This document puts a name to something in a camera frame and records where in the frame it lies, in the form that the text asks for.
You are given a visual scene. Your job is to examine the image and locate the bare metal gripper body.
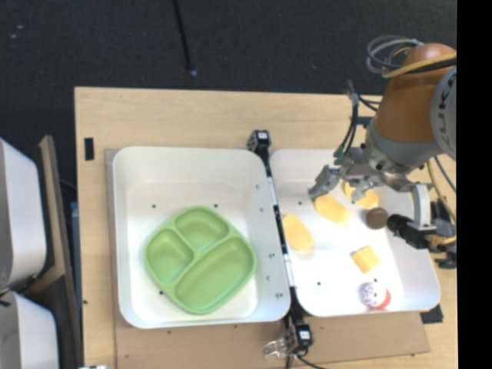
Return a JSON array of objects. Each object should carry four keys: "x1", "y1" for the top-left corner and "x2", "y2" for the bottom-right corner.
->
[{"x1": 339, "y1": 145, "x2": 417, "y2": 192}]

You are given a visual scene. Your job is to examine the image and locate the thin black and white rod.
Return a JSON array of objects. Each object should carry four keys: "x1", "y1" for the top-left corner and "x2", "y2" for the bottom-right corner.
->
[{"x1": 260, "y1": 147, "x2": 303, "y2": 327}]

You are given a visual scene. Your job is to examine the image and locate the brown round biscuit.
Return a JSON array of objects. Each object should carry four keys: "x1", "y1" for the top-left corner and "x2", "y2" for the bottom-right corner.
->
[{"x1": 365, "y1": 207, "x2": 390, "y2": 231}]

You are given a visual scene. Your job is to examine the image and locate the black cylinder on white bracket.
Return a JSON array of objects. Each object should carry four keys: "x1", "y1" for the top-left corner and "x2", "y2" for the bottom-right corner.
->
[{"x1": 385, "y1": 181, "x2": 439, "y2": 250}]

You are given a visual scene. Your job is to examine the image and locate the yellow oval bread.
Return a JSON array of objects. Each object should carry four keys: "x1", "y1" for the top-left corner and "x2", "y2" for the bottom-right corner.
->
[
  {"x1": 314, "y1": 193, "x2": 352, "y2": 225},
  {"x1": 281, "y1": 213, "x2": 316, "y2": 254}
]

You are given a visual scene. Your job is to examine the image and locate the yellow cube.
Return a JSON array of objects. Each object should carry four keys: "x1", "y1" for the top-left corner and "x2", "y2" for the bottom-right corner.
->
[{"x1": 350, "y1": 244, "x2": 381, "y2": 274}]

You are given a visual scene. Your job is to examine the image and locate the white and red spotted cup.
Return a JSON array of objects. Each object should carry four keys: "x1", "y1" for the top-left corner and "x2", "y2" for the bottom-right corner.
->
[{"x1": 357, "y1": 281, "x2": 392, "y2": 311}]

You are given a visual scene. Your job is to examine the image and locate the green divided plate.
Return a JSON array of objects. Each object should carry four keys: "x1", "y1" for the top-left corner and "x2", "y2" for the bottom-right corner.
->
[{"x1": 144, "y1": 204, "x2": 258, "y2": 316}]

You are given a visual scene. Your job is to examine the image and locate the white plastic tray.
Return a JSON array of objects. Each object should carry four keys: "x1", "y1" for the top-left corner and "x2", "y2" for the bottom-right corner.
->
[
  {"x1": 268, "y1": 148, "x2": 442, "y2": 318},
  {"x1": 111, "y1": 145, "x2": 292, "y2": 330}
]

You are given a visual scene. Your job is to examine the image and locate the yellow round biscuit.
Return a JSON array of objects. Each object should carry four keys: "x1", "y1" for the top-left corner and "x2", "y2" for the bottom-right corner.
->
[{"x1": 343, "y1": 180, "x2": 381, "y2": 210}]

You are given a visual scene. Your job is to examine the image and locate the black block with thin wires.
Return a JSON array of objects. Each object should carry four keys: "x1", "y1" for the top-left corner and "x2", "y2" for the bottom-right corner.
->
[
  {"x1": 247, "y1": 129, "x2": 272, "y2": 153},
  {"x1": 287, "y1": 323, "x2": 314, "y2": 356}
]

